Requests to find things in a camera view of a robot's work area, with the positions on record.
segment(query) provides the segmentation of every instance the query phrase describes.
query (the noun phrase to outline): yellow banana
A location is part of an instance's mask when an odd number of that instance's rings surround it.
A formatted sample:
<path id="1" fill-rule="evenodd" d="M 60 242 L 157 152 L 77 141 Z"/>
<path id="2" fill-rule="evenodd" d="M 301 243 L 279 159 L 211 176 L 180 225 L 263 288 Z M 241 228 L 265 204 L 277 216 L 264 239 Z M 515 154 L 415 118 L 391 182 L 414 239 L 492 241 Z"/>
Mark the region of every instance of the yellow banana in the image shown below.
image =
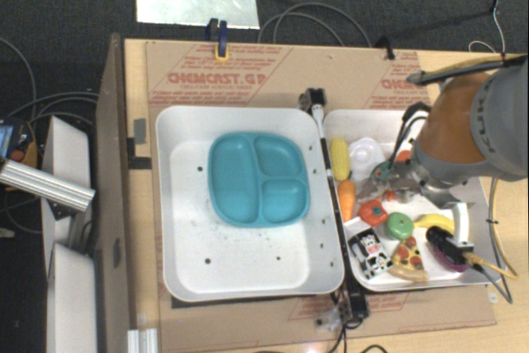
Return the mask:
<path id="1" fill-rule="evenodd" d="M 448 231 L 450 234 L 454 234 L 454 221 L 440 213 L 428 213 L 427 215 L 423 215 L 413 223 L 413 226 L 415 228 L 439 227 Z"/>

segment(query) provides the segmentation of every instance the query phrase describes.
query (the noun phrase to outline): blue clamp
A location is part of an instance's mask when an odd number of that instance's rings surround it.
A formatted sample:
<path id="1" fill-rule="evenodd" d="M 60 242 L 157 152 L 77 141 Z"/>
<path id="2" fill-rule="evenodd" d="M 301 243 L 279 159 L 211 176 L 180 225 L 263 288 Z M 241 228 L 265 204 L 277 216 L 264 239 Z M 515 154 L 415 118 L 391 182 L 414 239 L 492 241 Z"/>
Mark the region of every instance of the blue clamp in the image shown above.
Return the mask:
<path id="1" fill-rule="evenodd" d="M 226 21 L 218 21 L 212 18 L 206 25 L 206 41 L 218 39 L 215 45 L 215 59 L 228 60 L 228 25 Z"/>

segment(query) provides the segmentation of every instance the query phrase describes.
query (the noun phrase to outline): orange carrot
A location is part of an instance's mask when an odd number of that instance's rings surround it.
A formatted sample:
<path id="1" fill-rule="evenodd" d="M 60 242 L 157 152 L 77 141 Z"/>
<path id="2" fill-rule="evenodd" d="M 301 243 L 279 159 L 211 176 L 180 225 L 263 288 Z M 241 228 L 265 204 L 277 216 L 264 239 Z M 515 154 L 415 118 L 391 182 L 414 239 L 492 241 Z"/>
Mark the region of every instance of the orange carrot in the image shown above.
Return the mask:
<path id="1" fill-rule="evenodd" d="M 350 179 L 344 179 L 338 185 L 338 203 L 340 204 L 341 218 L 347 222 L 353 218 L 353 209 L 356 200 L 356 185 Z"/>

